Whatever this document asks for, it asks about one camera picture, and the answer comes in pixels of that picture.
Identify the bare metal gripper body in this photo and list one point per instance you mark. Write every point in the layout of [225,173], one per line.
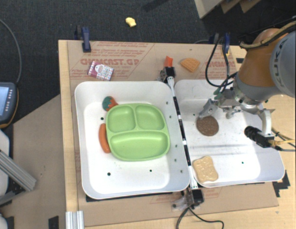
[230,100]

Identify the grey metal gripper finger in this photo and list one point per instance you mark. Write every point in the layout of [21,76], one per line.
[208,108]
[231,114]

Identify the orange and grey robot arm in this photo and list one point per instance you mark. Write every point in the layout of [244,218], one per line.
[260,65]

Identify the brown round toy biscuit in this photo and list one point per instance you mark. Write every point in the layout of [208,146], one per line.
[207,126]

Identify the thin black and white rod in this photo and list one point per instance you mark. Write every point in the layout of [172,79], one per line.
[182,130]

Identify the white plastic tray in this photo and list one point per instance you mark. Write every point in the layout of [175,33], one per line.
[234,156]
[129,175]

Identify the orange toy waffle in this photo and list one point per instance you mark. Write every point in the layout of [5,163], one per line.
[190,64]

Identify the beige toy bread slice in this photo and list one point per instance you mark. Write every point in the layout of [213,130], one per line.
[205,169]

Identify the orange toy carrot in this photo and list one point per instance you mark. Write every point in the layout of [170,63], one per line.
[168,61]

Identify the green divided plate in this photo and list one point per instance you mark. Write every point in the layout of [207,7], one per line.
[138,142]

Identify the red and green toy strawberry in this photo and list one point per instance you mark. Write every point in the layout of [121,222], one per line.
[107,103]

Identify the orange toy sausage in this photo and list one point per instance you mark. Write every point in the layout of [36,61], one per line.
[103,139]

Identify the pink and white carton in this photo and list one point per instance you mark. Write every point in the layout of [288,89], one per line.
[100,71]

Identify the yellow toy food piece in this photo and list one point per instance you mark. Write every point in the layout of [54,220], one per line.
[130,22]

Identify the brown cardboard board red print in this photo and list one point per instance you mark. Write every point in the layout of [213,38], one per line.
[138,213]

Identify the black cylinder on white bracket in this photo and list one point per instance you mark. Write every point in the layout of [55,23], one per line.
[256,134]

